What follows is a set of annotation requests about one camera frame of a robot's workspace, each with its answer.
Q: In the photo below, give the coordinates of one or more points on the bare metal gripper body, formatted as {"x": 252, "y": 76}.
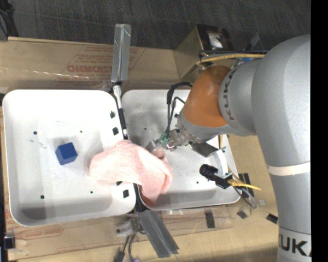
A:
{"x": 180, "y": 139}

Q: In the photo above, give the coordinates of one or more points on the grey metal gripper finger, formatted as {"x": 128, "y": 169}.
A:
{"x": 152, "y": 145}

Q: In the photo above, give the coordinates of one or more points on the pink towel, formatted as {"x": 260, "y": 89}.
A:
{"x": 131, "y": 165}

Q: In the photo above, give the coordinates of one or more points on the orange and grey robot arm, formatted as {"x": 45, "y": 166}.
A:
{"x": 284, "y": 97}

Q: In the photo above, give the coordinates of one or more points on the thin black and white rod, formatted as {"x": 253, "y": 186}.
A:
{"x": 122, "y": 116}

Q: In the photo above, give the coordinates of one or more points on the white plastic tray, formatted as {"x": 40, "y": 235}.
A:
{"x": 57, "y": 190}
{"x": 191, "y": 195}

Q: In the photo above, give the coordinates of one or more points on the blue cube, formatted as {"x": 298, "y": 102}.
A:
{"x": 66, "y": 153}

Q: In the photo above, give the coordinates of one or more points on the brown cardboard board red print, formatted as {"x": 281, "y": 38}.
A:
{"x": 43, "y": 61}

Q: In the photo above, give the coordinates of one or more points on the black cylinder on white bracket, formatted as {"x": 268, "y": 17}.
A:
{"x": 211, "y": 172}

